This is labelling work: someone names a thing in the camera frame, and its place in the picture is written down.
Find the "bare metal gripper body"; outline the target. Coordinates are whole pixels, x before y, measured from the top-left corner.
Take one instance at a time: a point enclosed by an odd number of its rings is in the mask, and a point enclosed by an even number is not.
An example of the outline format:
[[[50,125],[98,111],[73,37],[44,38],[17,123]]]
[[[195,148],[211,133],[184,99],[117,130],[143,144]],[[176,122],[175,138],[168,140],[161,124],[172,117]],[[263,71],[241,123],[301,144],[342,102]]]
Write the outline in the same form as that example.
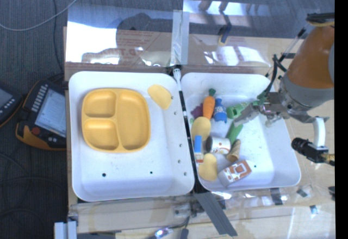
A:
[[[302,123],[313,123],[315,118],[307,112],[322,104],[322,98],[311,92],[262,92],[257,99],[259,111],[271,122],[292,117]]]

